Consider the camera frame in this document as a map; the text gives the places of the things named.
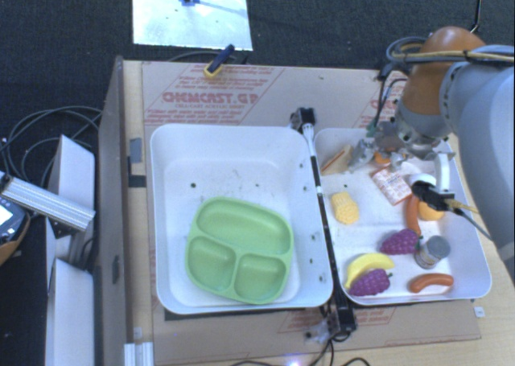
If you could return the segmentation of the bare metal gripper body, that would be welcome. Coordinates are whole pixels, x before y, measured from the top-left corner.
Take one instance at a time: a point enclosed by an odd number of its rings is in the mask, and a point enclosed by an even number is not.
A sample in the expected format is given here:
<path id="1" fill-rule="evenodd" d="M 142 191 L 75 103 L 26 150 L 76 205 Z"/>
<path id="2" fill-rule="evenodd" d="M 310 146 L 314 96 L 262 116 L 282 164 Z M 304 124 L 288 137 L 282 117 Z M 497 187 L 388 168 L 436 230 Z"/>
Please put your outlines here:
<path id="1" fill-rule="evenodd" d="M 432 160 L 441 137 L 427 136 L 404 121 L 379 121 L 368 125 L 368 136 L 374 140 L 377 151 L 384 154 L 399 153 L 419 160 Z"/>

